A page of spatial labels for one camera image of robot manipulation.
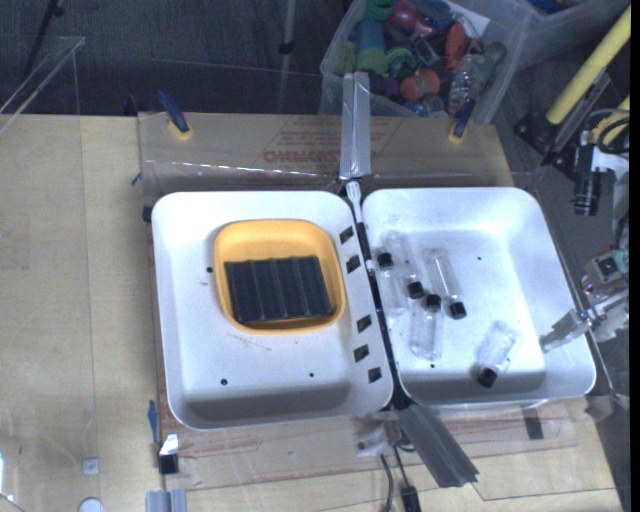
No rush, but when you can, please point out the black ribbed insert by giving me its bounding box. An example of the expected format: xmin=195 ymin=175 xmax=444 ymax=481
xmin=223 ymin=255 xmax=335 ymax=324

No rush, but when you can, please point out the clear plastic storage bin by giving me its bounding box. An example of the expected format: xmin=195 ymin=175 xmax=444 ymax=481
xmin=318 ymin=0 xmax=532 ymax=125

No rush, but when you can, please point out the white plastic tray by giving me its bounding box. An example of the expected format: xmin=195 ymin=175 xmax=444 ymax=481
xmin=359 ymin=186 xmax=598 ymax=407
xmin=150 ymin=189 xmax=395 ymax=431

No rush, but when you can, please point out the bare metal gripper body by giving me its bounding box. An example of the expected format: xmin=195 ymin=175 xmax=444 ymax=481
xmin=582 ymin=249 xmax=631 ymax=301

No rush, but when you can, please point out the yellow plastic bowl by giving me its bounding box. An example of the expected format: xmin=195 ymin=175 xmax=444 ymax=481
xmin=213 ymin=218 xmax=347 ymax=332

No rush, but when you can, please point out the black cylinder on white bracket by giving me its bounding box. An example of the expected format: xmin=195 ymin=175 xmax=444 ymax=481
xmin=571 ymin=132 xmax=631 ymax=218

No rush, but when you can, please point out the clear plastic bottle, black cap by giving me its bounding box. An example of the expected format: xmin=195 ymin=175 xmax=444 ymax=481
xmin=376 ymin=251 xmax=409 ymax=317
xmin=423 ymin=248 xmax=468 ymax=321
xmin=385 ymin=229 xmax=427 ymax=301
xmin=472 ymin=319 xmax=519 ymax=389
xmin=409 ymin=293 xmax=445 ymax=362

